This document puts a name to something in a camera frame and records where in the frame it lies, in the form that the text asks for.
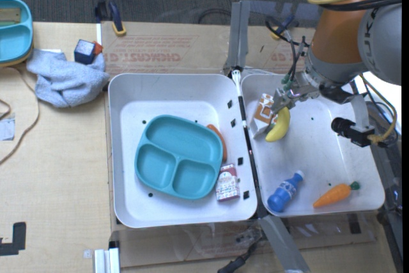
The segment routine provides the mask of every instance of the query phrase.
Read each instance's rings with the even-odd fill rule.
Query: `small cube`
[[[95,44],[84,40],[79,40],[74,50],[74,60],[85,65],[91,64],[94,60]]]

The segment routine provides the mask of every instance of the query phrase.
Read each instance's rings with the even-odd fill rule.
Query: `blue container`
[[[95,43],[79,40],[74,50],[74,60],[85,65],[91,64],[94,60]]]
[[[0,15],[0,67],[16,65],[33,49],[33,18],[21,0],[0,0],[0,10],[16,11],[13,20]]]
[[[270,209],[274,212],[282,212],[286,203],[289,202],[297,193],[298,184],[303,179],[303,172],[297,171],[292,178],[281,182],[280,186],[267,200]]]
[[[160,115],[144,129],[135,155],[135,173],[144,184],[183,199],[213,190],[222,163],[220,137],[185,118]]]

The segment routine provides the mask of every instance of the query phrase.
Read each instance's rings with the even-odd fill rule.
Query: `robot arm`
[[[290,84],[276,89],[271,110],[291,109],[297,101],[318,95],[338,104],[351,102],[357,122],[336,118],[332,129],[359,146],[370,145],[374,141],[368,136],[374,134],[374,128],[369,125],[363,96],[342,87],[366,71],[401,85],[401,0],[309,1],[325,10],[303,71],[294,74]]]

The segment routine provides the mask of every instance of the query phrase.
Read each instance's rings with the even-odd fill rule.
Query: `banana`
[[[274,142],[283,138],[289,127],[289,109],[284,107],[277,113],[277,121],[273,126],[273,129],[266,135],[265,140],[268,142]]]

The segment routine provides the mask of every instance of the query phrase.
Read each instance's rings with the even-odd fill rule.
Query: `wooden table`
[[[73,58],[78,39],[96,38],[96,24],[34,23],[35,47],[61,49],[68,60]],[[17,68],[34,86],[36,77],[25,71],[25,64]],[[17,140],[35,120],[36,97],[19,73],[4,68],[0,70],[0,98],[15,113]],[[1,272],[92,272],[93,250],[107,249],[111,201],[105,102],[106,93],[69,109],[40,102],[38,123],[0,166],[2,242],[12,241],[15,222],[27,225],[26,248],[18,255],[0,256]],[[0,158],[15,140],[0,141]],[[373,219],[374,214],[368,218],[376,241],[305,249],[302,255],[312,272],[395,272],[383,228]],[[216,272],[230,260],[150,265],[124,271]],[[282,272],[282,267],[274,254],[259,254],[239,271]]]

